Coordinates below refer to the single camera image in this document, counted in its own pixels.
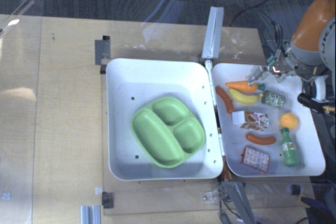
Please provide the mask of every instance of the toy carrot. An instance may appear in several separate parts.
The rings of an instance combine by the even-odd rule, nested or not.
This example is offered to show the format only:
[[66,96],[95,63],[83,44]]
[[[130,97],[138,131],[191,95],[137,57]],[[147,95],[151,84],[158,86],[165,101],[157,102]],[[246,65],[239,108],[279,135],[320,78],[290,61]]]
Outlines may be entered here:
[[247,81],[227,82],[225,83],[225,86],[228,86],[229,88],[232,88],[238,91],[245,91],[245,92],[254,92],[257,89],[261,91],[265,90],[264,84],[258,85],[254,83],[250,86]]

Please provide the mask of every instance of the yellow banana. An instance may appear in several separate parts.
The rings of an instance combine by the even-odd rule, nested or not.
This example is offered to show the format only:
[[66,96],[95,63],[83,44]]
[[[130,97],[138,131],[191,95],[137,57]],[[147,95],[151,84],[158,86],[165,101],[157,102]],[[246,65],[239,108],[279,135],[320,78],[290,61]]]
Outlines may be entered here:
[[246,95],[234,89],[229,89],[229,94],[233,100],[242,104],[255,104],[258,102],[259,98],[263,96],[262,93],[257,95]]

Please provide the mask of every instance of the brown hot dog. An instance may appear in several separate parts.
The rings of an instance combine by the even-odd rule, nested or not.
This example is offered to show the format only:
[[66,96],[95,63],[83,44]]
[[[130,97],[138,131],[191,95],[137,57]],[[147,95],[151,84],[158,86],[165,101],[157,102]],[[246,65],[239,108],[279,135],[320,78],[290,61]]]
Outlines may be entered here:
[[258,145],[270,145],[276,141],[274,136],[260,137],[251,133],[246,134],[246,139]]
[[216,93],[224,101],[227,113],[232,114],[232,112],[234,112],[235,109],[233,107],[233,103],[230,96],[220,86],[216,87]]

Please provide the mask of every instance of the green can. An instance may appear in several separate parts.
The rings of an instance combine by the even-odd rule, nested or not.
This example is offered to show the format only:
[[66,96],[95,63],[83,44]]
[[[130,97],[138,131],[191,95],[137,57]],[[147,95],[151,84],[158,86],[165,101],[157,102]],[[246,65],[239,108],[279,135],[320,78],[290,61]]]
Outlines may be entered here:
[[282,94],[266,90],[263,92],[263,95],[264,96],[262,97],[261,102],[263,104],[273,106],[274,108],[281,108],[285,102],[285,96]]

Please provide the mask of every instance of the green divided plate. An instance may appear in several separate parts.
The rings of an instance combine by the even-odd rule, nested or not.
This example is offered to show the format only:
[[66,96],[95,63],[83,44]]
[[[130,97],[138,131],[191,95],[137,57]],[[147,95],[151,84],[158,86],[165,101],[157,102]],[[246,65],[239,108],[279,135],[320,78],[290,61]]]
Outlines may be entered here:
[[205,131],[179,99],[163,97],[138,110],[132,133],[154,163],[173,168],[194,155],[205,142]]

